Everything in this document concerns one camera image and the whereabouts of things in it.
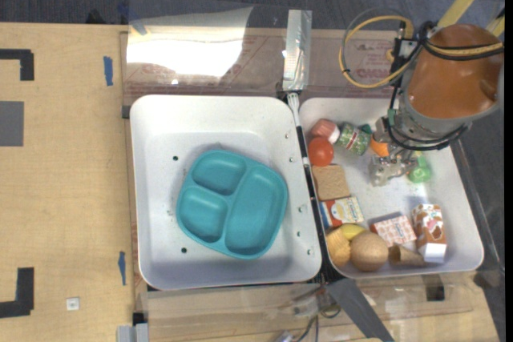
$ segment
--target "small box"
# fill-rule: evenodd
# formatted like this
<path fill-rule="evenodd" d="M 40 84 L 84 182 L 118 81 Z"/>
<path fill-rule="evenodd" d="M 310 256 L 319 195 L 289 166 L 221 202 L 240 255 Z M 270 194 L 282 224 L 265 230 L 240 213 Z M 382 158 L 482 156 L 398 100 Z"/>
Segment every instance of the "small box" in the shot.
<path fill-rule="evenodd" d="M 418 252 L 426 262 L 443 263 L 447 241 L 442 209 L 437 204 L 419 204 L 412 216 Z"/>
<path fill-rule="evenodd" d="M 325 228 L 340 227 L 343 223 L 361 223 L 364 220 L 356 197 L 321 202 L 321 215 Z"/>
<path fill-rule="evenodd" d="M 417 239 L 410 220 L 405 215 L 373 223 L 370 230 L 381 236 L 388 248 Z"/>

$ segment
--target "wooden surface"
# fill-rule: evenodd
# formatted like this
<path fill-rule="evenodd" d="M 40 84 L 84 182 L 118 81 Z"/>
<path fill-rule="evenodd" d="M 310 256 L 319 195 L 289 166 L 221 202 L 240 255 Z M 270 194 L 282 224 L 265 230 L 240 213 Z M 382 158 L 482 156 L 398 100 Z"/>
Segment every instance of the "wooden surface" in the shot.
<path fill-rule="evenodd" d="M 116 327 L 131 323 L 126 122 L 120 117 L 119 39 L 126 30 L 0 23 L 0 47 L 31 49 L 35 58 L 33 82 L 19 81 L 17 61 L 0 60 L 0 101 L 25 103 L 23 147 L 0 147 L 0 239 L 5 244 L 0 301 L 14 299 L 17 268 L 34 267 L 35 272 L 34 310 L 30 316 L 0 319 L 0 340 L 115 340 Z M 113 60 L 109 87 L 104 56 Z M 124 286 L 121 251 L 127 266 Z M 406 288 L 411 280 L 405 280 Z M 458 281 L 465 298 L 446 311 L 436 312 L 438 306 L 431 303 L 425 310 L 411 307 L 422 313 L 416 317 L 388 317 L 385 325 L 396 340 L 498 340 L 482 290 L 468 275 Z M 367 291 L 378 305 L 386 286 L 372 286 L 375 294 Z M 67 311 L 66 299 L 75 296 L 80 309 Z M 320 335 L 320 341 L 363 337 L 343 319 L 323 320 Z M 272 342 L 276 337 L 274 332 L 215 341 Z"/>

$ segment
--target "gray square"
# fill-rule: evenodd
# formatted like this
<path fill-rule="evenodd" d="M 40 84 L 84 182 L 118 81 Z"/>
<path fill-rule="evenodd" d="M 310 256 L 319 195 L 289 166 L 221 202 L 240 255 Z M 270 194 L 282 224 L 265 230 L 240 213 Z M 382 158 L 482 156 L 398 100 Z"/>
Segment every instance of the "gray square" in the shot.
<path fill-rule="evenodd" d="M 23 102 L 0 102 L 0 147 L 23 146 Z"/>

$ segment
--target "chocolate milk carton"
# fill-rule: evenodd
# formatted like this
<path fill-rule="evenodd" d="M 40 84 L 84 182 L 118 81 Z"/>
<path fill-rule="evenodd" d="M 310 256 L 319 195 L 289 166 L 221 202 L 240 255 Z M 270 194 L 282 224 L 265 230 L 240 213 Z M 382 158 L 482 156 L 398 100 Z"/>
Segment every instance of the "chocolate milk carton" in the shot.
<path fill-rule="evenodd" d="M 443 263 L 447 241 L 442 209 L 437 204 L 419 204 L 411 213 L 418 252 L 426 262 Z"/>

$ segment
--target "white square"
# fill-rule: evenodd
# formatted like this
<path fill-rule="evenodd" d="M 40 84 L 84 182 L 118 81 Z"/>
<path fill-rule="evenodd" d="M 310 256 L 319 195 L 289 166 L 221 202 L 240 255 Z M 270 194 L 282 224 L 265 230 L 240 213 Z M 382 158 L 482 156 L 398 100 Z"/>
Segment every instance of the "white square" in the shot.
<path fill-rule="evenodd" d="M 80 309 L 80 298 L 77 296 L 74 298 L 67 298 L 66 308 L 68 311 L 78 311 Z"/>

